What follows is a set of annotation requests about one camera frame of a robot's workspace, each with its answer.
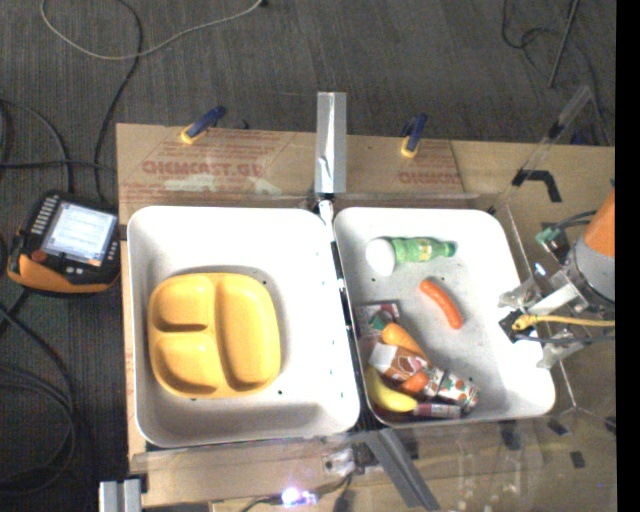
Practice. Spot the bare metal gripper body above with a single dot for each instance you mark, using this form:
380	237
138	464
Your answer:
562	272

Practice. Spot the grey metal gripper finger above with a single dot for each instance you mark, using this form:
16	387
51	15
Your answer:
559	350
520	296

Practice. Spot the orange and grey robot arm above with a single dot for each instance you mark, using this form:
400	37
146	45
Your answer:
597	250

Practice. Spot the white plastic tray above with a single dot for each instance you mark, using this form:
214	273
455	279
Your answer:
300	250
490	360

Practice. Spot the orange sausage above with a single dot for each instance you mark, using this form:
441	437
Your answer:
441	301

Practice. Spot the green plastic bottle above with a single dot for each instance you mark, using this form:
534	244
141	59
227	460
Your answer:
422	249

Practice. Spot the orange carrot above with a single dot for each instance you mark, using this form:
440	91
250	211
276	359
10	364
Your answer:
402	339

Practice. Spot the small orange piece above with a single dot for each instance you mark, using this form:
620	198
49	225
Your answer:
415	382

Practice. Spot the pink and white tube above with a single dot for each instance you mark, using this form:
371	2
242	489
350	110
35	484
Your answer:
437	411

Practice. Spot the brown and white carton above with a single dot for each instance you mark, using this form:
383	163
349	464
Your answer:
397	362

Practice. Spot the white egg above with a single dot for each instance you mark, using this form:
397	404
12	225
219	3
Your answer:
380	256

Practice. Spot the colourful printed packet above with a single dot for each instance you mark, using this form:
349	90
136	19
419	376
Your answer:
372	317

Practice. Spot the yellow banana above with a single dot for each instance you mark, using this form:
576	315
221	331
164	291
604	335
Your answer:
387	397

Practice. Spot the brown cardboard board red print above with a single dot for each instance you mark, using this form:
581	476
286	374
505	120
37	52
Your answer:
280	165

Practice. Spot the yellow divided plate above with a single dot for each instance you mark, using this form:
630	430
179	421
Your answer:
215	335

